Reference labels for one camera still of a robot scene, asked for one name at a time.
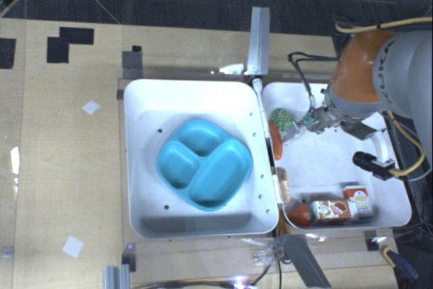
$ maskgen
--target yellow cable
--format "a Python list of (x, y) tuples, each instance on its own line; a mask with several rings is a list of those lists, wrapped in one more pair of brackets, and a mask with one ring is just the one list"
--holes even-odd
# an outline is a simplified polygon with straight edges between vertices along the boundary
[(419, 155), (418, 160), (409, 168), (407, 168), (405, 170), (400, 170), (400, 169), (390, 169), (389, 170), (389, 173), (391, 175), (393, 175), (394, 177), (407, 176), (409, 173), (412, 173), (413, 171), (415, 171), (416, 169), (418, 169), (421, 166), (422, 162), (424, 161), (424, 158), (426, 157), (426, 153), (422, 149), (421, 144), (417, 140), (415, 140), (412, 136), (410, 136), (410, 134), (408, 134), (406, 132), (406, 130), (404, 130), (404, 128), (401, 127), (401, 125), (395, 119), (394, 114), (391, 111), (388, 111), (387, 113), (388, 113), (388, 117), (390, 118), (392, 124), (395, 125), (395, 127), (398, 129), (398, 131), (400, 131), (404, 137), (406, 137), (411, 143), (413, 143), (415, 146), (417, 146), (418, 149), (421, 151), (421, 154)]
[(341, 24), (336, 23), (336, 30), (345, 34), (357, 34), (359, 32), (369, 32), (377, 29), (393, 28), (395, 26), (406, 26), (408, 24), (426, 23), (431, 22), (432, 20), (432, 17), (408, 18), (407, 20), (398, 20), (373, 26), (362, 26), (359, 28), (345, 28), (341, 26)]

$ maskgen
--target plastic tray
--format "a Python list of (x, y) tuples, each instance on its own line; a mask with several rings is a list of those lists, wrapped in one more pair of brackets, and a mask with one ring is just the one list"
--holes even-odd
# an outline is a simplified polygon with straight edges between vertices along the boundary
[(247, 179), (252, 157), (222, 128), (194, 119), (164, 144), (156, 168), (161, 179), (190, 204), (202, 210), (218, 210)]

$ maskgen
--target wooden table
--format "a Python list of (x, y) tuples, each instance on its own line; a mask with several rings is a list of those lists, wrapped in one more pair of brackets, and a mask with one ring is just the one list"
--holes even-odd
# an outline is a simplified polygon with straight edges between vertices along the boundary
[[(94, 28), (95, 42), (71, 45), (69, 64), (48, 64), (47, 37), (58, 37), (61, 26)], [(245, 62), (249, 33), (1, 19), (0, 37), (17, 39), (14, 69), (0, 70), (0, 116), (7, 120), (0, 123), (7, 130), (0, 130), (12, 139), (0, 143), (2, 170), (9, 165), (4, 163), (13, 147), (19, 146), (21, 153), (18, 200), (9, 189), (0, 190), (1, 246), (15, 247), (13, 259), (0, 259), (0, 287), (102, 288), (104, 266), (119, 266), (123, 250), (116, 99), (122, 51), (142, 46), (143, 65), (160, 71), (213, 70)], [(329, 37), (271, 35), (269, 69), (291, 76), (287, 54), (292, 51), (335, 54)], [(306, 72), (327, 76), (334, 68), (330, 63), (305, 65)], [(82, 106), (92, 100), (101, 107), (90, 115)], [(0, 182), (11, 187), (9, 181)], [(395, 248), (390, 230), (381, 233)], [(62, 252), (69, 236), (84, 242), (78, 258)], [(313, 247), (333, 288), (396, 288), (393, 270), (378, 252), (366, 251), (362, 237), (354, 234), (341, 247), (336, 234), (332, 241)], [(188, 242), (191, 246), (197, 241), (177, 244), (175, 257), (158, 252), (161, 244), (143, 242), (147, 261), (158, 264), (152, 267), (156, 279), (166, 278), (164, 264), (174, 260), (181, 266), (174, 267), (171, 277), (196, 275), (192, 257), (198, 253), (187, 251)], [(214, 251), (203, 255), (208, 264), (200, 273), (223, 277), (220, 271), (211, 272), (221, 261), (225, 266), (243, 263), (242, 269), (250, 266), (247, 275), (261, 272), (251, 266), (246, 248), (241, 252), (247, 259), (240, 261), (224, 249), (218, 252), (218, 244), (214, 241)], [(284, 265), (283, 271), (284, 288), (304, 288), (292, 265)], [(275, 269), (270, 272), (261, 288), (277, 288), (278, 275)], [(131, 279), (139, 283), (139, 275), (131, 274)]]

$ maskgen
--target blue bowl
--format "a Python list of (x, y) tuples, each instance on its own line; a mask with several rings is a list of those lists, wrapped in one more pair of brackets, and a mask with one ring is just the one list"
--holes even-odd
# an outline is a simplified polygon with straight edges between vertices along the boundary
[(156, 160), (160, 178), (176, 194), (201, 210), (222, 208), (248, 178), (252, 157), (228, 132), (203, 119), (175, 131)]

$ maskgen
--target white square marker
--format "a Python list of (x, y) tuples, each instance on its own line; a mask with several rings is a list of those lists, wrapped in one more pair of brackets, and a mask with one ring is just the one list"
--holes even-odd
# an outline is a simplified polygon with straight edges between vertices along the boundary
[(87, 112), (88, 114), (94, 114), (95, 111), (100, 108), (101, 105), (99, 105), (97, 102), (94, 102), (93, 100), (85, 104), (82, 109)]
[(72, 256), (73, 258), (78, 258), (81, 249), (84, 246), (84, 242), (80, 241), (78, 238), (74, 236), (69, 236), (68, 241), (66, 241), (65, 246), (63, 247), (63, 251)]

